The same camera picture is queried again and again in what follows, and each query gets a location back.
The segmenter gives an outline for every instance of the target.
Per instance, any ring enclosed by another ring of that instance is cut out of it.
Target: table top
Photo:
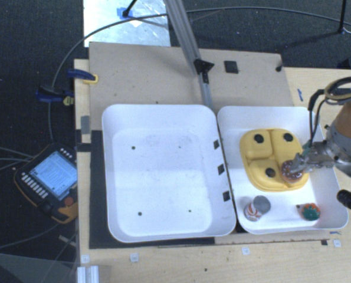
[[[75,60],[75,67],[88,70],[89,62]],[[303,107],[317,89],[351,76],[351,70],[284,71],[294,105]],[[90,115],[90,86],[75,80],[75,92],[79,130],[81,118]],[[321,126],[330,124],[337,113],[335,106],[324,107]],[[81,138],[83,143],[90,142],[88,133]],[[89,249],[90,153],[78,152],[77,164],[80,261],[82,266],[99,266],[100,282],[351,282],[351,211],[345,228],[326,232],[327,246],[320,240],[292,242],[290,238],[289,242]],[[351,191],[351,179],[338,171],[336,175],[340,187]],[[131,262],[131,254],[139,254],[139,261]]]

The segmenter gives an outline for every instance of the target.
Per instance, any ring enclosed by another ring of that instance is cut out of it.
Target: yellow divided tray
[[[297,137],[285,129],[256,129],[241,137],[240,151],[246,174],[259,190],[282,192],[303,187],[309,174],[300,181],[287,183],[280,174],[281,165],[293,160],[303,149]]]

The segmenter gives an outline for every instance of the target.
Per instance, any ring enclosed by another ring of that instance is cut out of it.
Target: black clamp
[[[193,62],[196,72],[198,74],[202,74],[203,76],[203,83],[205,84],[209,84],[209,79],[208,79],[208,72],[212,69],[212,67],[215,65],[213,63],[207,62],[207,61],[203,61],[200,59],[196,59]]]

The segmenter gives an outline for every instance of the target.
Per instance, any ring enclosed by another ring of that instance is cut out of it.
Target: white tray
[[[108,224],[117,240],[222,236],[235,228],[210,109],[113,105],[104,111],[102,126]]]
[[[308,182],[299,190],[263,192],[254,187],[246,175],[240,154],[241,137],[253,129],[282,128],[294,133],[301,144],[309,139],[309,112],[302,107],[224,107],[218,113],[218,124],[225,158],[241,226],[249,233],[262,234],[311,229],[338,229],[348,222],[347,209],[337,201],[339,191],[333,169],[319,169],[310,173]],[[320,127],[316,141],[323,140]],[[271,210],[259,221],[244,216],[246,204],[257,195],[266,196]],[[317,221],[305,221],[296,205],[314,202],[321,210]]]

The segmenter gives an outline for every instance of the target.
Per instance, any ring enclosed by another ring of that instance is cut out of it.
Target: robotic arm
[[[303,146],[303,153],[296,154],[287,173],[283,175],[294,177],[296,173],[310,172],[314,168],[336,167],[351,177],[351,88],[340,86],[351,83],[351,77],[343,78],[329,84],[324,90],[318,90],[311,98],[308,106],[310,112],[310,140]],[[320,95],[324,100],[318,107],[314,128],[312,110]],[[341,105],[343,108],[331,126],[326,126],[326,139],[313,142],[319,122],[319,111],[323,103]],[[337,199],[351,209],[351,192],[341,190]]]

